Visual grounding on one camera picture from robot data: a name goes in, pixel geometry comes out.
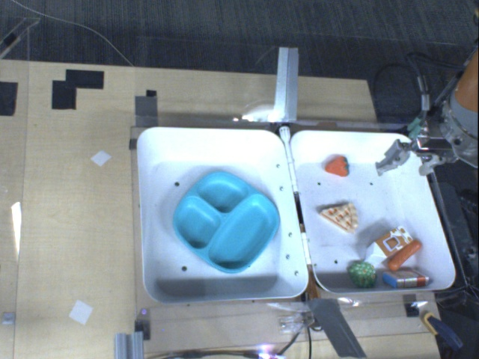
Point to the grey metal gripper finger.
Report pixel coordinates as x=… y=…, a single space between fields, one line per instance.
x=426 y=166
x=393 y=157

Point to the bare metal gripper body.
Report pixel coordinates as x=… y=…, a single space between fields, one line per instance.
x=454 y=146

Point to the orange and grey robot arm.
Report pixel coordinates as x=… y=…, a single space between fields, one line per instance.
x=467 y=95

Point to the white plastic tray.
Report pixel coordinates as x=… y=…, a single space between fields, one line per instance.
x=161 y=200
x=393 y=200

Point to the red toy strawberry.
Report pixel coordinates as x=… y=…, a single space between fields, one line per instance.
x=335 y=166

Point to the toy pizza slice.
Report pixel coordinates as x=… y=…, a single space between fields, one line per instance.
x=342 y=217

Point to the orange and white carton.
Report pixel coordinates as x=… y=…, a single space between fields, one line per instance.
x=393 y=242

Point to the orange toy sausage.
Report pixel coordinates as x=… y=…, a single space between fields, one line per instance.
x=404 y=256

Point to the thin black and white rod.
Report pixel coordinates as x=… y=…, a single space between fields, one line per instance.
x=290 y=163

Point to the blue and red packet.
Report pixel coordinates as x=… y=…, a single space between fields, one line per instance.
x=406 y=279

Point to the green toy broccoli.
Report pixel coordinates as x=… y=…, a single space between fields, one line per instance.
x=362 y=274

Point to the blue divided plate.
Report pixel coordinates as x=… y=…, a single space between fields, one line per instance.
x=239 y=230

